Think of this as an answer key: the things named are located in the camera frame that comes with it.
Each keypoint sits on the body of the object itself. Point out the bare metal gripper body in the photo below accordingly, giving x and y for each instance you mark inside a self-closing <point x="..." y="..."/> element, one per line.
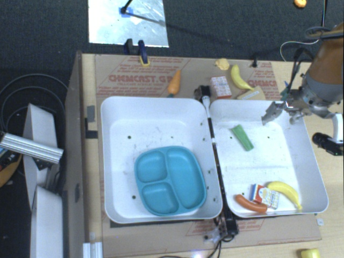
<point x="309" y="105"/>

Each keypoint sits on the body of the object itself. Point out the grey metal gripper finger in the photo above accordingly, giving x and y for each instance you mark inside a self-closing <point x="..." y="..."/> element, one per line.
<point x="295" y="117"/>
<point x="271" y="113"/>

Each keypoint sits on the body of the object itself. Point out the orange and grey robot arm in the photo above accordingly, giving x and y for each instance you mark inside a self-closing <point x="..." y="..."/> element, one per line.
<point x="328" y="60"/>

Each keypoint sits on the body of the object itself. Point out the green celery stick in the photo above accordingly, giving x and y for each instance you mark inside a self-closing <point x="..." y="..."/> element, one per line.
<point x="242" y="137"/>

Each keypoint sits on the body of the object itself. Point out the yellow banana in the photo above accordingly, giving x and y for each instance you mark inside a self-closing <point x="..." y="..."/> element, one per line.
<point x="237" y="78"/>
<point x="287" y="190"/>

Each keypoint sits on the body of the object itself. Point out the white plastic tray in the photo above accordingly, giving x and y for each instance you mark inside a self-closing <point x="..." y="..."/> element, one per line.
<point x="150" y="133"/>
<point x="268" y="165"/>

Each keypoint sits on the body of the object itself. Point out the orange and white carton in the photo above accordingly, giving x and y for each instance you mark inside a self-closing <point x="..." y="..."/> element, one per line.
<point x="221" y="87"/>

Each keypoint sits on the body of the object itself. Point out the thin black and white rod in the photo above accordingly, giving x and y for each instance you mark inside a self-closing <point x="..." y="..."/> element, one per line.
<point x="213" y="137"/>

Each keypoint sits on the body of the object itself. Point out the pale yellow biscuit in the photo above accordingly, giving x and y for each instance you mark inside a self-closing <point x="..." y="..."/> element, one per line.
<point x="222" y="64"/>

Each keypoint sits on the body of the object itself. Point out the white and red carton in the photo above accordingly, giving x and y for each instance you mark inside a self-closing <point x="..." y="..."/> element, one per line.
<point x="264" y="196"/>

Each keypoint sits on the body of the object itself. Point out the orange sausage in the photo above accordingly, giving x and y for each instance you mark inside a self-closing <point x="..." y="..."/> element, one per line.
<point x="250" y="204"/>

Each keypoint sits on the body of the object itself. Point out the orange carrot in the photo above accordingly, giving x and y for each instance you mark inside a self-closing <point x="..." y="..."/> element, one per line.
<point x="175" y="83"/>

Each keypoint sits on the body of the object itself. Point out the orange doughnut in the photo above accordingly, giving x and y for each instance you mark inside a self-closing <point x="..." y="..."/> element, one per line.
<point x="300" y="2"/>

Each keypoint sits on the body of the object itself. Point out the blue divided plate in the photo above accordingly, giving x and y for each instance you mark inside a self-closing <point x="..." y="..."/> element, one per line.
<point x="177" y="176"/>

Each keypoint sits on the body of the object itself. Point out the yellow rounded block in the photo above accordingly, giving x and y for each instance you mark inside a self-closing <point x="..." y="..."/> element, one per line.
<point x="310" y="253"/>

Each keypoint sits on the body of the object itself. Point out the brown cardboard board, red print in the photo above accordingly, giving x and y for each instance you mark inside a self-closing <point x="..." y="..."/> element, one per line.
<point x="158" y="236"/>

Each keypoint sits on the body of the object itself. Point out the black cylinder on white bracket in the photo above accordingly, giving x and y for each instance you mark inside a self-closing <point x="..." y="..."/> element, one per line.
<point x="325" y="140"/>

